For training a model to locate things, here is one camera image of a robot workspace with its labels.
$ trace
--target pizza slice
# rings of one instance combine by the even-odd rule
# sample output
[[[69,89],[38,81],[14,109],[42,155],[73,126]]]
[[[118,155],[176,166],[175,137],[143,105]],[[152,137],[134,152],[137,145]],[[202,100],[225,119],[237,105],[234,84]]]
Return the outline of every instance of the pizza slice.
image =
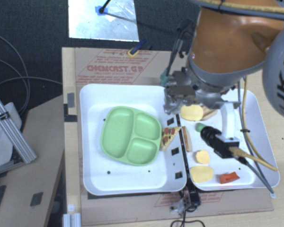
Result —
[[[160,143],[160,150],[165,151],[170,143],[173,141],[181,127],[167,127],[162,129],[162,138]]]

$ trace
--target metal frame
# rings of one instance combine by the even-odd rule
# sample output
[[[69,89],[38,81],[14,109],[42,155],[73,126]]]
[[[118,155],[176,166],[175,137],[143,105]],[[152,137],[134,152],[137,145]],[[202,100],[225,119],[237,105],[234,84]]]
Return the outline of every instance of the metal frame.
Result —
[[[23,164],[28,164],[37,158],[35,152],[28,145],[22,133],[16,127],[15,123],[6,111],[3,103],[0,101],[0,126],[12,142],[15,150],[23,160],[23,163],[14,164],[11,160],[10,162],[0,166],[0,173],[11,170],[15,167],[21,166]]]

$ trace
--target cardboard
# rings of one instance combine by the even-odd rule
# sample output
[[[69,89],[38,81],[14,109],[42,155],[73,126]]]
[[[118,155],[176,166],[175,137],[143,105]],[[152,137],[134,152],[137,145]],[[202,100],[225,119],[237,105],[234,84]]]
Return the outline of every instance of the cardboard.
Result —
[[[139,51],[134,58],[127,50],[76,48],[74,51],[78,114],[78,150],[80,169],[80,202],[82,226],[178,218],[169,206],[177,202],[177,192],[135,196],[95,197],[87,193],[82,182],[82,147],[80,126],[81,88],[88,83],[159,85],[160,75],[169,62],[170,52]],[[177,57],[173,70],[185,66],[186,58]],[[201,206],[187,217],[272,211],[265,188],[200,193]]]

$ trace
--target black connector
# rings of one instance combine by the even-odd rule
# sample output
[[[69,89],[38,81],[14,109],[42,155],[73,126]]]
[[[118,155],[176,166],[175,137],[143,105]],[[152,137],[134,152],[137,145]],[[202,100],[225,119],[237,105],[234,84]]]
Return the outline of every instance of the black connector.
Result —
[[[229,147],[239,147],[239,142],[223,142],[216,135],[221,135],[221,131],[211,126],[206,126],[201,130],[201,138],[206,144],[214,149],[214,152],[221,158],[233,158]]]

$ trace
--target white tray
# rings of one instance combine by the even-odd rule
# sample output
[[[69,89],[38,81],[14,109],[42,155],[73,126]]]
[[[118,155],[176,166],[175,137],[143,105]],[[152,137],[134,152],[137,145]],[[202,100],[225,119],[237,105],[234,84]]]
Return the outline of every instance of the white tray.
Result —
[[[224,100],[228,101],[237,101],[238,100],[238,91],[233,90],[228,92],[227,95],[223,96]],[[247,145],[244,141],[243,133],[240,132],[242,129],[240,124],[240,115],[239,109],[235,110],[235,119],[236,119],[236,134],[240,140],[240,148],[246,152],[249,152]],[[199,150],[205,149],[209,152],[210,155],[210,164],[209,166],[214,170],[214,178],[205,183],[194,183],[195,186],[203,191],[215,191],[215,190],[230,190],[230,189],[244,189],[244,188],[263,188],[265,187],[263,183],[258,179],[258,177],[245,165],[239,163],[237,160],[230,159],[222,159],[217,154],[213,152],[213,148],[207,146],[207,144],[201,139],[200,133],[195,130],[195,126],[199,122],[187,121],[184,119],[181,120],[181,125],[186,126],[191,139],[192,139],[192,153],[187,154],[187,161],[189,167],[199,166],[201,164],[197,163],[195,160],[195,153]],[[247,128],[250,130],[250,137],[252,142],[254,143],[257,151],[260,155],[270,164],[276,166],[275,157],[272,152],[269,139],[267,136],[266,129],[264,127],[264,123],[262,120],[261,112],[257,103],[256,97],[251,93],[247,92],[246,99],[246,121]],[[213,116],[212,118],[202,121],[201,123],[212,126],[214,128],[222,130],[222,116],[220,111]],[[248,162],[255,168],[256,165],[252,160],[248,159]],[[260,165],[263,174],[265,175],[269,184],[274,187],[279,183],[280,174],[279,172],[274,172],[269,170],[266,167]],[[219,177],[221,174],[236,172],[240,179],[227,183],[221,184],[219,181]]]
[[[179,136],[147,166],[133,166],[105,155],[100,146],[104,119],[115,106],[129,106],[152,114],[167,127],[177,126],[175,115],[164,113],[164,88],[89,84],[80,91],[83,147],[83,182],[94,195],[143,192],[176,192],[186,185],[186,171]],[[171,151],[178,148],[178,153]]]

